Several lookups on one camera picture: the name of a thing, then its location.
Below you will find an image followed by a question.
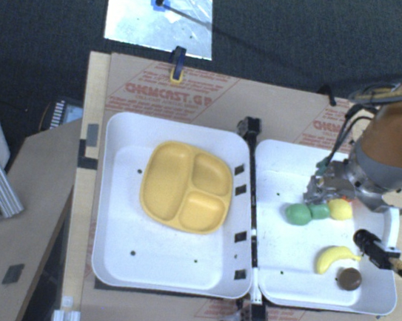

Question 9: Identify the black block with thin wires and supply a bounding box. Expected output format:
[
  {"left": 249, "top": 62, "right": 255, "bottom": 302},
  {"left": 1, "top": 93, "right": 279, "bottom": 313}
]
[
  {"left": 235, "top": 114, "right": 265, "bottom": 142},
  {"left": 235, "top": 297, "right": 271, "bottom": 321}
]

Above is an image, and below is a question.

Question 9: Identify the thin black and white rod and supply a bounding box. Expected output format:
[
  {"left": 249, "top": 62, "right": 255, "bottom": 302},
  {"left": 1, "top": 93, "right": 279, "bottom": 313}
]
[{"left": 221, "top": 127, "right": 285, "bottom": 305}]

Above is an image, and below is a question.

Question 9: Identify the yellow banana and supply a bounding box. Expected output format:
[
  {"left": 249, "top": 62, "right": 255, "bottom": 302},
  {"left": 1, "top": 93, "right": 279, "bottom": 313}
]
[{"left": 314, "top": 242, "right": 364, "bottom": 281}]

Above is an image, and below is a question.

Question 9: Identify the black cylinder on white bracket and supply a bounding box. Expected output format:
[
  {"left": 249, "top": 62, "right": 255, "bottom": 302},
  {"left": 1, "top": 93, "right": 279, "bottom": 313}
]
[{"left": 349, "top": 201, "right": 402, "bottom": 273}]

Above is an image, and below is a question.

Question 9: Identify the white plastic tray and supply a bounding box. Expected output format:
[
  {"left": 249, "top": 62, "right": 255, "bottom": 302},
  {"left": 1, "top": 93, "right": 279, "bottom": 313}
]
[
  {"left": 83, "top": 109, "right": 275, "bottom": 308},
  {"left": 232, "top": 137, "right": 402, "bottom": 321}
]

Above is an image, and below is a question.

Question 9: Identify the brown cardboard board red print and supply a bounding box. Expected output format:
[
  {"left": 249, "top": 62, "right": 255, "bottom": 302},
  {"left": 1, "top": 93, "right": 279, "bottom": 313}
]
[{"left": 71, "top": 51, "right": 402, "bottom": 321}]

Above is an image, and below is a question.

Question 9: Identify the yellow toy lemon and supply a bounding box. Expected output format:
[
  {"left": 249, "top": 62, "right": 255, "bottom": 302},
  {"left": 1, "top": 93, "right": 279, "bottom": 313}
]
[{"left": 325, "top": 196, "right": 356, "bottom": 223}]

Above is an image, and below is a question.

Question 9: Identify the brown doughnut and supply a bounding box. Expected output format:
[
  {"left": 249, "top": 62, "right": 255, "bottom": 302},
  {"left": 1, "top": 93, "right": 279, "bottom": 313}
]
[{"left": 333, "top": 265, "right": 364, "bottom": 294}]

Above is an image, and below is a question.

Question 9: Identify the yellow divided plate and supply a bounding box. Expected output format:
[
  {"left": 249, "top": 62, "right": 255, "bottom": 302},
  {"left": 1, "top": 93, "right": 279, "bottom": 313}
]
[{"left": 134, "top": 136, "right": 240, "bottom": 240}]

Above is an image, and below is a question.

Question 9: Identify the green toy ball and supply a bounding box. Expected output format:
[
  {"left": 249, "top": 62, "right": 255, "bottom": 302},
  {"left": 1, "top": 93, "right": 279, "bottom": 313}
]
[{"left": 282, "top": 200, "right": 315, "bottom": 229}]

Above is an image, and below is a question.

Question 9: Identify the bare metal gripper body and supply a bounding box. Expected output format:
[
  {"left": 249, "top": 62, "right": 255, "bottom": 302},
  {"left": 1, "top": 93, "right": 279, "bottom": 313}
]
[{"left": 302, "top": 158, "right": 388, "bottom": 216}]

